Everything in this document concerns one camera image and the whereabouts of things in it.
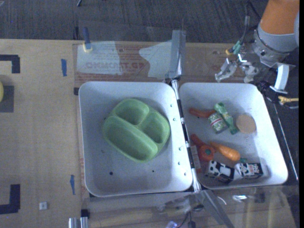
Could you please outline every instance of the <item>wooden surface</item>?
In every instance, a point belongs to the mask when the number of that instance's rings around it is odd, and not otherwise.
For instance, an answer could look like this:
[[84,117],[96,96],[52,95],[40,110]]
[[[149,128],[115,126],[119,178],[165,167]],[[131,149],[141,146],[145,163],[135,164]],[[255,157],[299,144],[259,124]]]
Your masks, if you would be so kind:
[[[81,136],[78,138],[81,132],[77,127],[78,97],[73,94],[72,47],[77,43],[80,42],[0,40],[0,54],[19,55],[21,65],[21,73],[12,74],[10,62],[0,61],[0,81],[15,89],[14,112],[0,113],[0,205],[9,203],[11,184],[21,186],[20,209],[18,213],[0,215],[0,228],[64,228],[68,227],[70,217],[80,217],[86,196],[83,197],[81,189],[84,187],[81,187],[83,172],[79,160],[82,148]],[[212,51],[209,47],[225,48],[226,45],[190,44],[190,47],[215,55],[213,51],[218,50]],[[67,76],[63,76],[61,59],[67,62]],[[70,184],[71,175],[75,177],[75,195]],[[227,211],[233,223],[240,227],[278,227],[281,223],[277,221],[283,214],[284,227],[295,227],[286,198],[277,201],[272,197],[271,200],[262,209],[255,204],[244,212],[235,206]],[[39,210],[39,203],[43,201],[48,202],[47,210]],[[155,220],[150,208],[101,214],[98,210],[102,203],[92,204],[88,206],[94,228],[163,227],[173,218]],[[176,219],[182,221],[183,215]],[[256,226],[256,220],[263,225]],[[197,218],[197,222],[199,227],[222,227],[217,226],[209,213]]]

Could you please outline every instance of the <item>yellow ball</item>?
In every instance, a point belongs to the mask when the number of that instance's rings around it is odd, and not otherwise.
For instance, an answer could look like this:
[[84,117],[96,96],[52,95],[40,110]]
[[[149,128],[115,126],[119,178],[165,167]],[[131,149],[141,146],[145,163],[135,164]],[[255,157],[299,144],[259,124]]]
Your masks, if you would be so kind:
[[3,88],[3,84],[0,81],[0,102],[3,99],[3,95],[4,95],[4,88]]

